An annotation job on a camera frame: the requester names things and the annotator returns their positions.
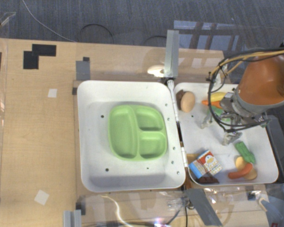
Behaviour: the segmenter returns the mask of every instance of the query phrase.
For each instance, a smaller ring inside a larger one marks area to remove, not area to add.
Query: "green plate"
[[[148,106],[114,107],[108,119],[108,138],[112,152],[123,160],[157,159],[167,150],[163,117]]]

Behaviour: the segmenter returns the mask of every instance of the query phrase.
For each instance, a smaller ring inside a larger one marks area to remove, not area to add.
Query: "white tray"
[[[167,189],[181,186],[185,169],[169,89],[156,82],[85,81],[77,91],[81,178],[93,192]],[[148,105],[162,113],[168,149],[159,159],[117,158],[108,142],[110,110],[122,104]]]
[[[231,92],[234,87],[236,85],[224,85],[220,91]],[[186,153],[201,154],[203,151],[209,149],[223,167],[223,170],[214,176],[218,179],[219,186],[273,183],[277,180],[279,172],[275,157],[266,129],[260,126],[242,131],[243,135],[240,138],[255,155],[256,163],[254,164],[254,168],[257,171],[257,178],[252,181],[248,181],[245,178],[229,179],[227,177],[228,172],[236,170],[234,159],[239,156],[238,151],[233,144],[228,146],[222,145],[224,131],[218,124],[214,123],[214,125],[205,129],[200,128],[208,110],[208,107],[201,103],[202,100],[207,100],[208,84],[180,83],[175,87],[175,94],[180,90],[193,92],[196,97],[195,106],[190,113],[179,111],[179,120]]]

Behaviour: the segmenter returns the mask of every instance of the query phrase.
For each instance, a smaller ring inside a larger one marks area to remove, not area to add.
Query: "gray carpet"
[[[61,35],[81,42],[165,46],[175,20],[251,28],[251,47],[284,38],[284,0],[25,0],[32,13]],[[21,0],[0,0],[0,17],[16,12],[10,38],[64,41],[35,22]],[[284,107],[272,110],[284,132]]]

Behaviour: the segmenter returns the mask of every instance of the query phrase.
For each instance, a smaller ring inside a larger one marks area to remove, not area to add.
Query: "wooden table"
[[[8,51],[3,52],[3,56],[8,56],[8,73],[0,162],[0,227],[62,226],[63,211],[73,211],[78,197],[72,95],[76,61],[90,58],[92,79],[157,81],[147,74],[147,69],[163,65],[165,49],[12,39],[3,43],[8,46]],[[57,55],[40,56],[38,70],[24,70],[23,51],[31,51],[32,44],[57,45]],[[182,80],[204,81],[204,75],[222,58],[220,51],[180,50],[179,74]],[[48,97],[50,89],[57,90],[56,97]],[[257,188],[265,192],[264,186]],[[39,190],[49,195],[45,205],[34,200]],[[147,204],[152,206],[160,201],[166,205],[164,198],[152,199],[156,194],[141,194],[139,201],[145,208],[148,208]],[[125,195],[111,196],[120,198]],[[119,200],[120,205],[127,206],[126,201],[131,199],[127,195],[127,199]],[[103,209],[103,216],[107,218],[109,214],[105,211],[112,209],[104,203],[95,202],[93,207]],[[241,226],[250,226],[254,216],[259,226],[267,225],[265,212],[258,205],[240,200],[225,206],[235,203],[240,203],[241,207],[231,217],[225,217],[230,223],[244,219],[246,225]],[[227,208],[220,209],[222,217],[229,212]],[[130,216],[130,210],[121,208],[121,214],[126,218]],[[189,215],[191,223],[203,226],[196,212],[189,212]],[[99,220],[99,216],[84,218],[85,222],[92,222],[93,218]],[[183,220],[184,217],[179,217],[174,226]]]

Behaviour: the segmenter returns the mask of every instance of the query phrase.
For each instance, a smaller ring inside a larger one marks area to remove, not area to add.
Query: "orange sausage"
[[[252,170],[253,166],[251,163],[247,163],[244,168],[238,172],[229,172],[228,173],[228,177],[230,179],[237,179],[240,177],[244,177],[245,175],[247,175],[251,170]]]
[[[208,105],[208,101],[207,101],[207,100],[203,100],[203,101],[202,101],[202,104]],[[212,106],[215,106],[215,107],[217,107],[217,108],[221,108],[221,109],[222,109],[222,107],[220,106],[220,101],[211,102],[211,104],[212,104]]]

